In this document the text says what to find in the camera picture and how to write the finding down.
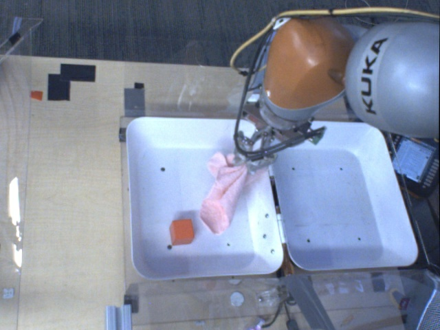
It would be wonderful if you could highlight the white plastic tray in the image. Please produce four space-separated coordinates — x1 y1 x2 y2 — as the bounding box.
271 120 419 272
125 116 285 281

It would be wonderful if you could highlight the thin black and white rod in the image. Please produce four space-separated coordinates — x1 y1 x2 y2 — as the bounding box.
268 170 287 275

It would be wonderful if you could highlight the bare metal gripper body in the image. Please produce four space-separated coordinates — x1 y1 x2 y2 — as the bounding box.
236 108 316 174

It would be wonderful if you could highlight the orange cube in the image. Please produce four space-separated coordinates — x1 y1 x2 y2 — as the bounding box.
168 218 196 247

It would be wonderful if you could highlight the pink cloth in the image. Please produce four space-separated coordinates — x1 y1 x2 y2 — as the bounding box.
199 151 250 235

